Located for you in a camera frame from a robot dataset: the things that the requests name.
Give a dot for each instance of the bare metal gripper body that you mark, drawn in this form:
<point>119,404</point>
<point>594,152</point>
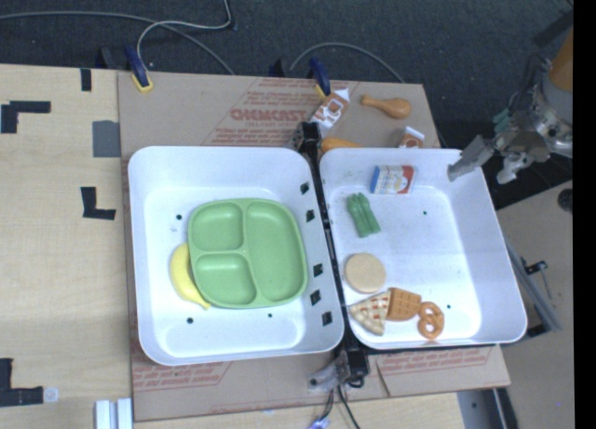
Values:
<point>526,142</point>

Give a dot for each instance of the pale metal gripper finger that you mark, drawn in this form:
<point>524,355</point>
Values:
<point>512,167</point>

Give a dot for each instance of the orange carrot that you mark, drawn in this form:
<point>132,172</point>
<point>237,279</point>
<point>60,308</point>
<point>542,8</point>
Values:
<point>339,143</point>

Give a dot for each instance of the green asparagus bunch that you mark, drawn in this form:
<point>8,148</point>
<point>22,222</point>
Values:
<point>363,218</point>

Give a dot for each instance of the small brown and white carton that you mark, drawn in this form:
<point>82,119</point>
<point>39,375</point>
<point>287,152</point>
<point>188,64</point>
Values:
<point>410,138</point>

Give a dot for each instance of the white plastic tray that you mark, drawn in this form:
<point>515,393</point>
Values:
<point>223,339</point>
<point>433,259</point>

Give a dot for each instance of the yellow banana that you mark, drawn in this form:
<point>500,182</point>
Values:
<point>180,273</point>

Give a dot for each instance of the brown cardboard board red print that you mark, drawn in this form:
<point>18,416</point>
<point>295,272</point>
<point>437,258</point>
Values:
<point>195,111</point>

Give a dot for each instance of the brown and white milk carton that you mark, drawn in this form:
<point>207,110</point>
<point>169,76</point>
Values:
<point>329,110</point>

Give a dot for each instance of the orange pretzel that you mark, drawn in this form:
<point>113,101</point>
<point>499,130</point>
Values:
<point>430,322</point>

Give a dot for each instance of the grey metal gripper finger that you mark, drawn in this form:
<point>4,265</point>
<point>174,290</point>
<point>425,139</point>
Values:
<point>470,158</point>

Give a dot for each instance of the beige pie slice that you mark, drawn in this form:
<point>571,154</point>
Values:
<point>372,313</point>

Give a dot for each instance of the thin black rod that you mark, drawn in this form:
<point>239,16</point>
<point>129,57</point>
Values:
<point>329,236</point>

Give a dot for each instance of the blue red and white carton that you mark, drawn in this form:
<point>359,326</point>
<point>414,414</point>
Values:
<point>393,179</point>

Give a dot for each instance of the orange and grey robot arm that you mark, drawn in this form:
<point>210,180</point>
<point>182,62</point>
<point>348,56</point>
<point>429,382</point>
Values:
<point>562,64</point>

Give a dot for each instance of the orange chicken drumstick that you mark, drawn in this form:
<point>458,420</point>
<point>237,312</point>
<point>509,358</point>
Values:
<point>393,107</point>

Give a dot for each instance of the beige round biscuit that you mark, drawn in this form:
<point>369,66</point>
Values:
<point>365,273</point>

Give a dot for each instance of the green divided plate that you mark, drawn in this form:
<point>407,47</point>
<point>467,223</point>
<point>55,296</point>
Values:
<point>270,250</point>

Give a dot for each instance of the orange waffle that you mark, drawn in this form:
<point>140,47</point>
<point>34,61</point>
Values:
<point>403,304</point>

